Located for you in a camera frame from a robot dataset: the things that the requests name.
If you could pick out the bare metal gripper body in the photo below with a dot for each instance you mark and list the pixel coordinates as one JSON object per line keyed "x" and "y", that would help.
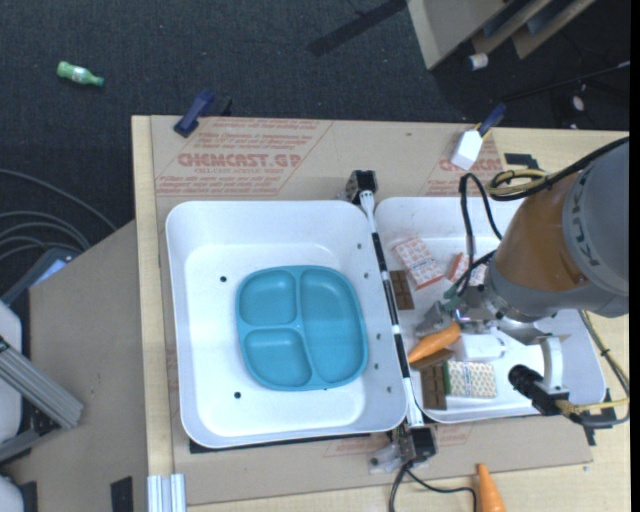
{"x": 520, "y": 327}

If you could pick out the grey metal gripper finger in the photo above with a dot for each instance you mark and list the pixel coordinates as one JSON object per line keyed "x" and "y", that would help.
{"x": 479, "y": 328}
{"x": 431, "y": 316}

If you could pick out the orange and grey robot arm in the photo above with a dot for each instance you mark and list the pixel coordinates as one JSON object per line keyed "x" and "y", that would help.
{"x": 555, "y": 240}

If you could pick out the orange carrot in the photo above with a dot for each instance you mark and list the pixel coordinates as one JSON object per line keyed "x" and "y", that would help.
{"x": 432, "y": 344}
{"x": 489, "y": 492}

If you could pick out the brown chocolate bar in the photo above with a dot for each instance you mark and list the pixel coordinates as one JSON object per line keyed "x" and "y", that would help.
{"x": 401, "y": 289}
{"x": 434, "y": 386}
{"x": 434, "y": 359}

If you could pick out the white packet with yellow print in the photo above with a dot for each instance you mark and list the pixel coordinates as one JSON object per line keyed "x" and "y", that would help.
{"x": 472, "y": 380}

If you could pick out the thin black and white rod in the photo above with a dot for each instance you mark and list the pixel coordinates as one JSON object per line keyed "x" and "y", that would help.
{"x": 387, "y": 285}

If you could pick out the white packet with orange print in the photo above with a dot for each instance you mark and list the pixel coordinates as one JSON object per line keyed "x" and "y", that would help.
{"x": 419, "y": 262}
{"x": 462, "y": 267}

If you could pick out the white plastic tray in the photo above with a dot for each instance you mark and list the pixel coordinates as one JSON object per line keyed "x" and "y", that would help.
{"x": 210, "y": 325}
{"x": 440, "y": 220}

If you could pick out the blue divided plate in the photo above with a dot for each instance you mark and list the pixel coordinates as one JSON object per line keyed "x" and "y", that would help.
{"x": 305, "y": 327}

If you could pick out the brown cardboard board red print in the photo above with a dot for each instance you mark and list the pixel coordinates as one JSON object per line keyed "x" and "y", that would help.
{"x": 260, "y": 150}

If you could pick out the small white can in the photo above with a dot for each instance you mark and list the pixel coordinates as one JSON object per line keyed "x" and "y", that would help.
{"x": 478, "y": 60}

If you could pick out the green bottle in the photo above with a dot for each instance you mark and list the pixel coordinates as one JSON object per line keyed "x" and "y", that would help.
{"x": 77, "y": 74}

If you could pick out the black cylinder on white bracket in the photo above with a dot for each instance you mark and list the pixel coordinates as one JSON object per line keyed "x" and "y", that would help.
{"x": 537, "y": 385}

